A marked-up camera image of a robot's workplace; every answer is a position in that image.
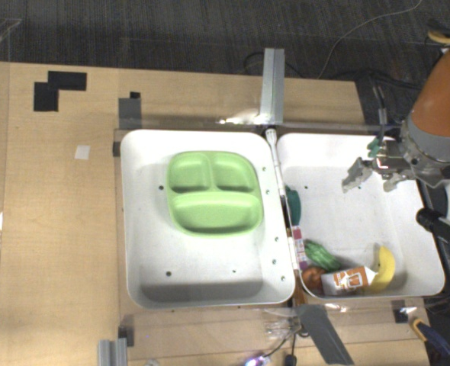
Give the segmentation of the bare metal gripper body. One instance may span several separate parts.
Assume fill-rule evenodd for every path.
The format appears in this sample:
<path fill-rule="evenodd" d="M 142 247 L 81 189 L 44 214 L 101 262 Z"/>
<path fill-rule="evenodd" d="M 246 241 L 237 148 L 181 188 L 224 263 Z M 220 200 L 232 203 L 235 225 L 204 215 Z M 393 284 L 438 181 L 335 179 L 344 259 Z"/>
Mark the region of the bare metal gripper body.
<path fill-rule="evenodd" d="M 378 173 L 385 181 L 404 181 L 415 178 L 397 141 L 384 141 L 371 164 L 374 172 Z"/>

